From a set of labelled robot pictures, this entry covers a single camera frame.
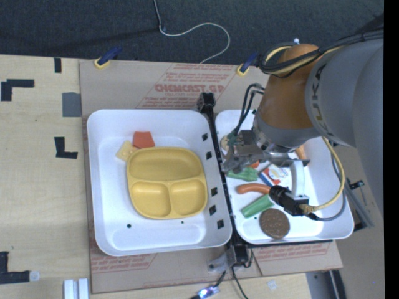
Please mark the brown cardboard board red print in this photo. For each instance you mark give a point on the brown cardboard board red print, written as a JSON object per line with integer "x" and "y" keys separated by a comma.
{"x": 124, "y": 86}

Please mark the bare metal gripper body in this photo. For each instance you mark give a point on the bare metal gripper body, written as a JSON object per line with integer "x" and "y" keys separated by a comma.
{"x": 249, "y": 143}

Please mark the green cucumber piece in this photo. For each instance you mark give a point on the green cucumber piece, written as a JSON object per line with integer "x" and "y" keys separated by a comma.
{"x": 256, "y": 206}

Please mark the yellow divided plate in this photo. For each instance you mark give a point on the yellow divided plate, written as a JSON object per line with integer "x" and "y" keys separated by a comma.
{"x": 165, "y": 179}

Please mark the orange sausage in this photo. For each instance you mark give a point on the orange sausage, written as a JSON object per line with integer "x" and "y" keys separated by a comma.
{"x": 251, "y": 188}

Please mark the brown round cookie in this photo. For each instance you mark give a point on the brown round cookie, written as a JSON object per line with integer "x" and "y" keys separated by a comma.
{"x": 274, "y": 223}

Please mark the small red orange piece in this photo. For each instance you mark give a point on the small red orange piece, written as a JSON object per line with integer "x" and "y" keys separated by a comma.
{"x": 255, "y": 164}

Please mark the black cylinder on white bracket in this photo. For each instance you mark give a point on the black cylinder on white bracket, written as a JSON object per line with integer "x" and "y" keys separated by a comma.
{"x": 288, "y": 199}

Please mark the white packet red blue print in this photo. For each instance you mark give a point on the white packet red blue print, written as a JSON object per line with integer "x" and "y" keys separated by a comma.
{"x": 275, "y": 172}

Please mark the thin black rod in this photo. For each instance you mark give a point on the thin black rod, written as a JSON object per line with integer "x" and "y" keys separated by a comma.
{"x": 225, "y": 185}

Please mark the orange pizza slice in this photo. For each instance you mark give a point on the orange pizza slice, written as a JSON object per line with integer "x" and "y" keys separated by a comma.
{"x": 143, "y": 139}

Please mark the tan bread piece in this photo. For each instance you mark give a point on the tan bread piece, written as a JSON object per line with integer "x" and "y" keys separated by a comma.
{"x": 301, "y": 153}

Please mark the yellow cracker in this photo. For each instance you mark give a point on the yellow cracker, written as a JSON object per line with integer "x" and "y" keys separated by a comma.
{"x": 124, "y": 151}

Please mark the white plastic tray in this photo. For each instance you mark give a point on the white plastic tray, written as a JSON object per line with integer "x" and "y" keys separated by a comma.
{"x": 118, "y": 198}
{"x": 324, "y": 198}

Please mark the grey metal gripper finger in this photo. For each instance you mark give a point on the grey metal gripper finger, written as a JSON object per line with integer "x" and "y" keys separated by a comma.
{"x": 228, "y": 164}
{"x": 240, "y": 168}

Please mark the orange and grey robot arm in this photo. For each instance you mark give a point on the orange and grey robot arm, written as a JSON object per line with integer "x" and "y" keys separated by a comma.
{"x": 343, "y": 92}

